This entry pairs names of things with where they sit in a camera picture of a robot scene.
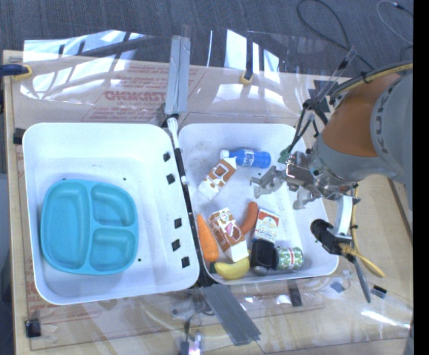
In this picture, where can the orange sausage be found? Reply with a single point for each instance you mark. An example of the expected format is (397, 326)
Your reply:
(250, 216)

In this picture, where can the yellow banana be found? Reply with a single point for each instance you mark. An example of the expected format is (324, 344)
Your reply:
(233, 269)

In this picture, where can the brown and white carton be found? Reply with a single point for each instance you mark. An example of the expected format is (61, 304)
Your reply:
(229, 233)
(218, 178)

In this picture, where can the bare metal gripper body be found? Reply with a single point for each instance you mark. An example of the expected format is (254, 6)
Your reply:
(301, 174)

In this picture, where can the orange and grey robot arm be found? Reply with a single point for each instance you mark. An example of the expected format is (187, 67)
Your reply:
(351, 124)

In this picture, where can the red and white packet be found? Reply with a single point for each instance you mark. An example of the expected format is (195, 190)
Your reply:
(267, 226)

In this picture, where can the orange carrot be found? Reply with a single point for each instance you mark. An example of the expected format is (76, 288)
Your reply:
(207, 240)

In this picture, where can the blue plastic bottle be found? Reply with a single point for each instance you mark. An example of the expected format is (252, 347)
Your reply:
(253, 158)

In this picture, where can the blue divided plate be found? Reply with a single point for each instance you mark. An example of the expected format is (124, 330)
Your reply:
(88, 228)

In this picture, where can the white plastic tray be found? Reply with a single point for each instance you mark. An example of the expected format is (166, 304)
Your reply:
(273, 139)
(100, 150)

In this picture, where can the black cylinder on white bracket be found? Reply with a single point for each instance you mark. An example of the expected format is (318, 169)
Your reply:
(325, 233)

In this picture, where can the green can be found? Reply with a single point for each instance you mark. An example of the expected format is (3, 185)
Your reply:
(290, 258)

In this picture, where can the brown cardboard board red print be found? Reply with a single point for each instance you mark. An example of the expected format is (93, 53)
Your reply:
(88, 98)

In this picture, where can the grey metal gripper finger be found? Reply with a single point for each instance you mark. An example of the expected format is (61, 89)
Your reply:
(270, 179)
(305, 198)

